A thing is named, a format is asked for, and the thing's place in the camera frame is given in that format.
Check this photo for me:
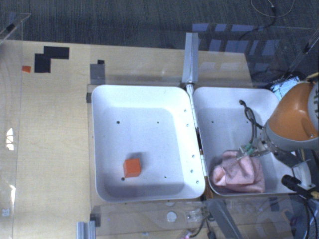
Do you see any pink cloth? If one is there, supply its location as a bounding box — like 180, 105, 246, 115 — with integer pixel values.
211, 150, 266, 194

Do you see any orange cube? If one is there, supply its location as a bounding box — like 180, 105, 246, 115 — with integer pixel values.
122, 158, 142, 178

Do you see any black cylinder on white bracket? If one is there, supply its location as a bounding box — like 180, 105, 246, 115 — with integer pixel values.
281, 158, 316, 199

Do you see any white plastic tray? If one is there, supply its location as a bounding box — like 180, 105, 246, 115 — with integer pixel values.
91, 84, 206, 203
193, 86, 304, 197

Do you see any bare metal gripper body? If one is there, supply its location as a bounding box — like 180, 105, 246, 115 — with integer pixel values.
250, 139, 272, 158

